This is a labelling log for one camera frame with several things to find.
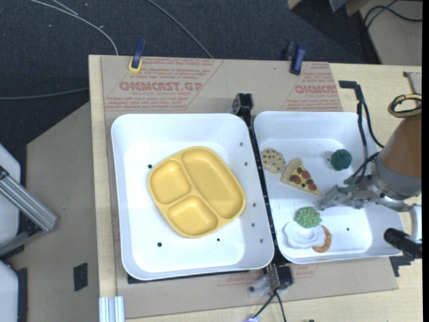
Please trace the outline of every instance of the black fabric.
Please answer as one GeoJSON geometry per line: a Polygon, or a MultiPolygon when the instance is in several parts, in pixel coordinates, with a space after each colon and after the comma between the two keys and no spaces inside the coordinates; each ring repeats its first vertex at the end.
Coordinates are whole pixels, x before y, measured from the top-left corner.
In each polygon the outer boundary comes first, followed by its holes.
{"type": "MultiPolygon", "coordinates": [[[[38,0],[56,5],[51,0],[38,0]]],[[[58,0],[132,55],[207,55],[171,19],[144,0],[58,0]]],[[[152,0],[170,12],[215,58],[277,60],[289,42],[306,60],[377,63],[358,14],[333,13],[328,0],[152,0]]],[[[30,96],[88,86],[88,55],[114,55],[110,41],[75,17],[28,0],[0,0],[0,95],[30,96]]],[[[0,101],[0,143],[12,154],[88,101],[88,92],[0,101]]]]}

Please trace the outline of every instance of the robotic arm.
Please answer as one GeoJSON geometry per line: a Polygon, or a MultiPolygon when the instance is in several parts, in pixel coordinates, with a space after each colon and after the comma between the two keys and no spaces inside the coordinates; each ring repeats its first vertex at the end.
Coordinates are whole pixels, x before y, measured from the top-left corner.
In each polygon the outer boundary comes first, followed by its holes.
{"type": "MultiPolygon", "coordinates": [[[[359,85],[349,81],[340,84],[344,88],[354,88],[358,100],[363,101],[359,85]]],[[[412,235],[391,228],[386,230],[384,238],[408,256],[421,258],[422,206],[409,205],[405,200],[422,192],[422,96],[399,96],[389,105],[389,112],[402,121],[382,151],[368,157],[357,173],[344,181],[346,186],[332,187],[320,208],[342,204],[358,209],[367,203],[376,203],[398,212],[408,211],[412,217],[412,235]],[[398,104],[410,99],[417,102],[415,108],[395,110],[398,104]]]]}

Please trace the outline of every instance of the wooden table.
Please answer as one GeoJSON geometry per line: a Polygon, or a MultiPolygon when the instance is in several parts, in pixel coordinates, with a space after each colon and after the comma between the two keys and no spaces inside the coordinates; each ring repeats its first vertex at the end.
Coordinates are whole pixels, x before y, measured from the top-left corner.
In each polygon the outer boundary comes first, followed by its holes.
{"type": "MultiPolygon", "coordinates": [[[[399,123],[387,112],[388,104],[398,95],[411,93],[403,72],[421,72],[415,66],[381,66],[361,64],[331,64],[335,81],[357,81],[364,92],[373,130],[380,142],[385,143],[399,123]]],[[[100,297],[117,296],[115,259],[113,252],[107,145],[103,110],[103,82],[101,56],[89,57],[90,106],[93,131],[93,160],[95,170],[95,207],[97,216],[97,243],[100,297]]],[[[354,111],[356,99],[350,90],[338,87],[344,111],[354,111]]],[[[421,195],[412,200],[421,203],[421,195]]],[[[406,230],[410,220],[404,215],[406,230]]],[[[294,301],[285,304],[288,321],[422,321],[422,261],[400,268],[398,290],[371,294],[294,301]]],[[[244,321],[256,307],[217,309],[174,315],[175,321],[244,321]]],[[[281,321],[277,303],[270,304],[260,315],[262,321],[281,321]]],[[[172,316],[130,319],[129,321],[171,321],[172,316]]]]}

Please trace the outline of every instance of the yellow plate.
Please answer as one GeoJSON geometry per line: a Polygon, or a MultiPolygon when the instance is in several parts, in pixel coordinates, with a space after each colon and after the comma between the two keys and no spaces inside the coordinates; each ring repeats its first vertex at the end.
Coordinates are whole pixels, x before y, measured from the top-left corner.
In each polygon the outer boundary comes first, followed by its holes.
{"type": "Polygon", "coordinates": [[[180,235],[201,237],[239,216],[243,188],[218,154],[191,147],[152,168],[148,187],[156,206],[180,235]]]}

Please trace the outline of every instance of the green toy vegetable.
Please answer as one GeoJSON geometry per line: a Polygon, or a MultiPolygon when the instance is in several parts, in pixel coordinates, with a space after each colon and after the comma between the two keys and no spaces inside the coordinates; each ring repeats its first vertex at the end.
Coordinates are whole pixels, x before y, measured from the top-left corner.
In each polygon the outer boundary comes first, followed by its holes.
{"type": "Polygon", "coordinates": [[[322,219],[314,207],[302,207],[295,212],[295,222],[304,228],[317,227],[322,219]]]}
{"type": "Polygon", "coordinates": [[[343,170],[350,166],[352,160],[351,154],[345,149],[337,150],[330,157],[330,163],[335,170],[343,170]]]}

